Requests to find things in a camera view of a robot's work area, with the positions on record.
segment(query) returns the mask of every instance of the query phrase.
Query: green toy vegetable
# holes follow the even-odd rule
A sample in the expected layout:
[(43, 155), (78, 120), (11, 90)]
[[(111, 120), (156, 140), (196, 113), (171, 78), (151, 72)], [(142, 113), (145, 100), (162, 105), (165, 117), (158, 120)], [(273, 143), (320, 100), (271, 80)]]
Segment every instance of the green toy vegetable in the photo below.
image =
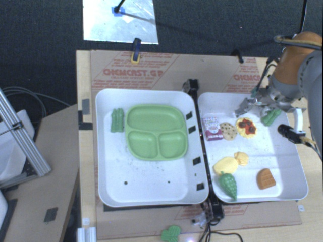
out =
[(226, 194), (232, 197), (235, 201), (237, 200), (237, 183), (234, 176), (231, 174), (224, 174), (221, 171), (221, 176), (219, 177), (220, 186), (226, 192)]

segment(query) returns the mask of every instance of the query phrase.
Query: yellow potato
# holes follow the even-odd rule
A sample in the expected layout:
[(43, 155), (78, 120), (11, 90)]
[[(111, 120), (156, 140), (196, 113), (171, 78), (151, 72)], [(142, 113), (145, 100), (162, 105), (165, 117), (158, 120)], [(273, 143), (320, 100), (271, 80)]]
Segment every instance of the yellow potato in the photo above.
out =
[(244, 152), (238, 151), (234, 154), (234, 157), (240, 166), (246, 166), (249, 162), (249, 156)]
[(238, 162), (233, 157), (224, 157), (213, 166), (213, 170), (217, 175), (221, 175), (222, 171), (223, 173), (232, 174), (237, 168)]

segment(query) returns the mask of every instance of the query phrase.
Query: green plate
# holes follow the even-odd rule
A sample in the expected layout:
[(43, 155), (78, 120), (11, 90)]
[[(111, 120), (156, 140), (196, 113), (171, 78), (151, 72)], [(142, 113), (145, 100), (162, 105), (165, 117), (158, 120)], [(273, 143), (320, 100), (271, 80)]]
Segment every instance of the green plate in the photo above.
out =
[(176, 108), (143, 104), (126, 114), (125, 131), (130, 152), (143, 160), (174, 160), (188, 147), (186, 122)]

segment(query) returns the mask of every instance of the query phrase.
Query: toy food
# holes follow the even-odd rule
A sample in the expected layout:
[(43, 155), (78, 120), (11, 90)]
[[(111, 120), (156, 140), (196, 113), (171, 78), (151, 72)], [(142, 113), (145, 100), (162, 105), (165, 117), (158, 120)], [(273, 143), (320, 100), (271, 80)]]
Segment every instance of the toy food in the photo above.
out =
[(218, 119), (216, 117), (202, 118), (205, 137), (208, 141), (223, 139)]
[(240, 166), (246, 166), (249, 162), (249, 156), (241, 151), (238, 151), (234, 154), (234, 158), (237, 160)]
[(221, 176), (219, 177), (219, 183), (224, 192), (232, 197), (235, 201), (237, 200), (237, 183), (234, 179), (234, 176), (232, 176), (229, 173), (221, 172)]
[(220, 124), (223, 138), (226, 140), (234, 140), (238, 134), (237, 129), (232, 124), (225, 122)]
[(260, 189), (266, 189), (276, 185), (276, 181), (268, 168), (264, 168), (258, 173), (257, 184)]
[(236, 128), (239, 134), (245, 138), (251, 138), (257, 134), (256, 126), (253, 121), (247, 117), (239, 118), (236, 121)]
[(233, 157), (224, 157), (213, 166), (213, 170), (217, 175), (221, 175), (222, 172), (232, 174), (237, 168), (238, 162)]

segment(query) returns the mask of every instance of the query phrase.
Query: white tray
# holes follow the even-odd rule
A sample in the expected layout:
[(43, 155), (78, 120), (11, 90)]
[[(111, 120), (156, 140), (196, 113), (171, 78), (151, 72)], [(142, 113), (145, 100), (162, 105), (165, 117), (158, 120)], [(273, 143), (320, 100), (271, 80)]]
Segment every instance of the white tray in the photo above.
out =
[[(247, 96), (234, 93), (203, 93), (198, 100), (200, 116), (216, 116), (219, 123), (229, 122), (235, 126), (237, 118), (234, 111)], [(300, 200), (306, 197), (308, 186), (296, 146), (277, 131), (280, 124), (289, 125), (286, 114), (282, 112), (270, 127), (261, 123), (259, 109), (256, 107), (241, 117), (248, 117), (254, 121), (258, 128), (255, 137), (247, 139), (238, 134), (233, 141), (207, 141), (204, 138), (216, 196), (224, 202), (233, 203), (219, 186), (218, 176), (212, 167), (223, 157), (234, 157), (235, 152), (241, 151), (249, 155), (249, 164), (245, 167), (239, 166), (233, 174), (238, 187), (238, 199), (235, 203)], [(271, 170), (276, 186), (265, 190), (258, 188), (256, 176), (263, 168)]]
[[(203, 152), (192, 98), (179, 91), (104, 89), (95, 100), (98, 191), (101, 200), (111, 207), (143, 205), (198, 204), (206, 200), (209, 189)], [(138, 104), (162, 104), (176, 107), (192, 117), (187, 128), (188, 150), (177, 160), (146, 161), (135, 158), (127, 147), (125, 133), (111, 133), (114, 108), (127, 110)], [(200, 158), (200, 163), (193, 160)]]

